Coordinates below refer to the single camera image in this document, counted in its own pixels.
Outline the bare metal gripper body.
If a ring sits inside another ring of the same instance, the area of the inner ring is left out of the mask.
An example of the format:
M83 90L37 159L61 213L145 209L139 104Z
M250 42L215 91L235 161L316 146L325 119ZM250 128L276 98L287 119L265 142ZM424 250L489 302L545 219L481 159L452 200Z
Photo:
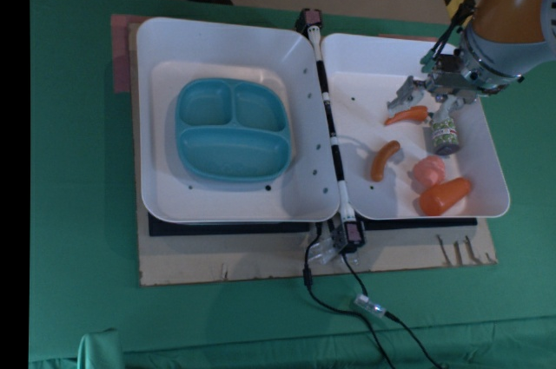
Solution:
M461 100L475 100L479 95L479 72L469 69L456 55L439 54L424 60L425 90L436 100L455 96Z

